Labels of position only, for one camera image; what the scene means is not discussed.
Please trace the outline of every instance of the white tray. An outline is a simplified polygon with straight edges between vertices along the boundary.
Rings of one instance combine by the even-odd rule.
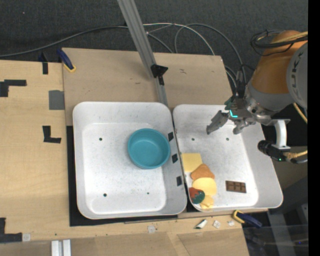
[[[127,152],[130,135],[152,128],[168,138],[171,156],[140,169]],[[73,110],[76,194],[90,219],[176,215],[187,205],[170,110],[161,103],[82,102]]]
[[[207,125],[224,107],[185,104],[173,110],[180,153],[200,153],[202,162],[215,175],[217,194],[213,196],[213,209],[193,206],[202,212],[278,207],[283,194],[272,160],[257,148],[258,142],[265,139],[261,125],[251,125],[234,135],[235,125],[228,120],[207,135]],[[185,180],[188,188],[192,187],[190,173],[185,173]],[[245,183],[246,193],[227,191],[226,181]]]

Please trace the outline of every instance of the blue bowl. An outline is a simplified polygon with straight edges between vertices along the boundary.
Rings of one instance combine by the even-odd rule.
[[[155,169],[168,161],[170,145],[159,131],[144,128],[135,131],[128,141],[132,162],[142,169]]]

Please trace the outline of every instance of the black tape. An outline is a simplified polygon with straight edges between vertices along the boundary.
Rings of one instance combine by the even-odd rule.
[[[9,86],[5,82],[0,82],[0,97],[8,97]]]
[[[174,138],[174,133],[173,132],[168,133],[169,141],[172,141],[173,138]]]
[[[51,137],[51,126],[45,125],[45,126],[42,126],[42,129],[43,129],[43,135],[44,135],[43,142],[61,143],[61,138],[52,138]]]
[[[6,218],[0,218],[0,244],[1,243],[12,243],[21,242],[22,233],[17,234],[5,234]]]
[[[8,80],[4,79],[8,86],[27,86],[27,80]]]
[[[42,74],[48,75],[49,68],[48,68],[48,62],[42,62]]]
[[[178,176],[176,177],[176,186],[179,187],[180,185],[182,185],[182,177]]]
[[[172,163],[175,163],[176,161],[178,161],[178,155],[177,154],[174,154],[172,156]]]
[[[0,97],[8,97],[9,86],[27,86],[27,80],[8,80],[0,82]]]

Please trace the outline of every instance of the metal pole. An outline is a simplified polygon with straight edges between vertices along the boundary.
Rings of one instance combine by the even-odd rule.
[[[151,66],[156,65],[157,63],[155,60],[154,53],[151,49],[150,43],[148,41],[143,23],[140,19],[136,3],[134,0],[117,1],[122,11],[122,15],[125,19],[125,22],[129,28],[135,47],[139,52],[142,63],[146,69],[146,72],[151,79],[154,79],[158,100],[160,103],[163,103],[166,106],[168,106],[165,87],[160,84],[158,78],[154,78],[154,75],[151,70]]]

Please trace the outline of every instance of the gray carpet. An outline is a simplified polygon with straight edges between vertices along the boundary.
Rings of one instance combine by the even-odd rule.
[[[242,61],[252,67],[260,59],[250,46],[254,34],[265,29],[308,30],[308,0],[136,0],[136,5],[143,23],[201,23],[216,28],[234,44]],[[0,1],[0,55],[41,47],[88,29],[123,24],[116,0],[3,0]],[[239,69],[237,56],[225,39],[208,28],[193,28],[207,39],[225,65],[235,72]],[[168,27],[153,35],[174,50],[177,30]],[[154,52],[168,51],[152,38],[150,43]],[[179,53],[211,54],[203,41],[186,29],[179,34],[177,46]],[[124,29],[81,35],[43,52],[49,61],[56,62],[56,49],[62,47],[135,51],[129,31]],[[37,61],[40,53],[1,59]],[[305,135],[306,128],[301,129]],[[291,145],[307,144],[306,136],[299,141],[288,139]]]

